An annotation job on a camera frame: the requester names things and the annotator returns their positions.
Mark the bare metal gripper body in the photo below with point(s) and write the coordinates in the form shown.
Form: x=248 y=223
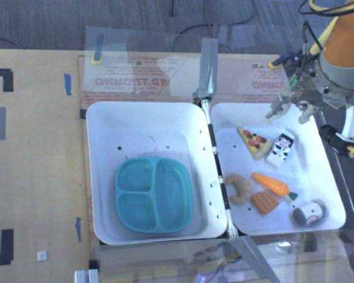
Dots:
x=327 y=96

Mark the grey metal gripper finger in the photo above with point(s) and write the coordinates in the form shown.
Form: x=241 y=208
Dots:
x=308 y=112
x=278 y=106

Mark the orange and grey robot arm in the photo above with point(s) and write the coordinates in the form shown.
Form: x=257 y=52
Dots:
x=343 y=37

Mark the toy pizza slice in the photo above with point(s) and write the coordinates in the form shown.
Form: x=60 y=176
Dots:
x=255 y=143

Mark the white cow print carton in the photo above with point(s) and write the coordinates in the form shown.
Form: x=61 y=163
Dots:
x=280 y=150

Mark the white plastic tray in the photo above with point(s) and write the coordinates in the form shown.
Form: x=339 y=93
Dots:
x=153 y=128
x=306 y=175

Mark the orange toy carrot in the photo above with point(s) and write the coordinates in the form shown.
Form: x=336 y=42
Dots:
x=271 y=184

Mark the tan toy croissant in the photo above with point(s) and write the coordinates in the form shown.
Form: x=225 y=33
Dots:
x=243 y=189

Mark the orange toy waffle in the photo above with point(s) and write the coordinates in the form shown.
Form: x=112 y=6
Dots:
x=265 y=202

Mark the small white can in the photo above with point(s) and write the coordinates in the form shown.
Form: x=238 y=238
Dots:
x=309 y=214

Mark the brown cardboard board, red print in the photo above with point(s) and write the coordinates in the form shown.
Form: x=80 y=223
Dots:
x=153 y=81

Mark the teal divided plate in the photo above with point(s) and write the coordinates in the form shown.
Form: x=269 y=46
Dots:
x=153 y=194

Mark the black cylinder on white bracket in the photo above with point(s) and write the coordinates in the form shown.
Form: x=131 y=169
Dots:
x=336 y=141

